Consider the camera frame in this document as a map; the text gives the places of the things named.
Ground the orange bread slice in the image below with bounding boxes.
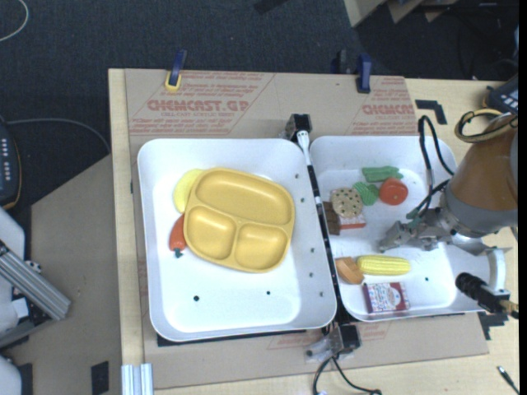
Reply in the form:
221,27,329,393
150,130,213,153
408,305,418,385
334,256,366,286

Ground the brown chocolate bar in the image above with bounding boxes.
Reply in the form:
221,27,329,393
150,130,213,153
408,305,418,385
321,200,343,237

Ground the white plastic tray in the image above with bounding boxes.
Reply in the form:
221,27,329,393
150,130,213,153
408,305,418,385
308,134,495,323
136,137,338,342

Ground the thin black and white rod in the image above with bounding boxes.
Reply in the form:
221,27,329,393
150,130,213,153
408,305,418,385
296,130,343,325

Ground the beige dotted biscuit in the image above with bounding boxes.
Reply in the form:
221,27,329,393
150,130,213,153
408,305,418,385
329,187,365,219

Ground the orange carrot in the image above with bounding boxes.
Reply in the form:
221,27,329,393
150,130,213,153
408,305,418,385
168,213,189,259

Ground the yellow divided plate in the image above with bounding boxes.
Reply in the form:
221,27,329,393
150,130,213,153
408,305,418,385
182,167,296,274

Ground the red and white cake slice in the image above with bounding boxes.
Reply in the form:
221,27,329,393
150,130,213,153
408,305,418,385
338,213,368,231

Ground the black cylinder on white bracket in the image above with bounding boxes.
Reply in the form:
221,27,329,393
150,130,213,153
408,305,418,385
454,246,514,315

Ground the brown cardboard board red print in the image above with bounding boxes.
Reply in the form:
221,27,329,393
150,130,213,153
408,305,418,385
123,68,491,391

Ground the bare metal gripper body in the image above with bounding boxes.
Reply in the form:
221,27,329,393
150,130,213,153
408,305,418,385
407,207,487,258

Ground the yellow corn cob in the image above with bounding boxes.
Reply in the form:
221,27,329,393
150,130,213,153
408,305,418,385
356,253,413,277

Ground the red and white packet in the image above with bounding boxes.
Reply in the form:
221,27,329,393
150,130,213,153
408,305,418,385
361,281,412,315

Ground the green pea pod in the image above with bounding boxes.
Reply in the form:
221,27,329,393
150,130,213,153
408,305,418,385
361,165,405,183

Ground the red tomato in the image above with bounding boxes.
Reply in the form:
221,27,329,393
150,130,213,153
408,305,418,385
378,177,409,207

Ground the yellow banana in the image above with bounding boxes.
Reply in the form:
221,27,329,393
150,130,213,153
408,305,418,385
172,168,205,214

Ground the green leafy vegetable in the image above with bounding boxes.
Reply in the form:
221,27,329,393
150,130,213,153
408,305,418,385
352,180,380,207

